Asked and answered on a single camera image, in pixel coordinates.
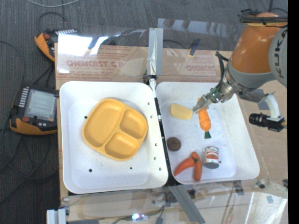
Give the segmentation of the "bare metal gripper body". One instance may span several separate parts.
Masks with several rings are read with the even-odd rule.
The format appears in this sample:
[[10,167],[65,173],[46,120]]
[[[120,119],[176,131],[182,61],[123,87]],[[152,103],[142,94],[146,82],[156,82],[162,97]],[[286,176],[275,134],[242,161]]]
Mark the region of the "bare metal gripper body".
[[223,103],[231,99],[236,92],[236,85],[234,83],[220,81],[214,88],[211,88],[209,93],[202,96],[205,104]]

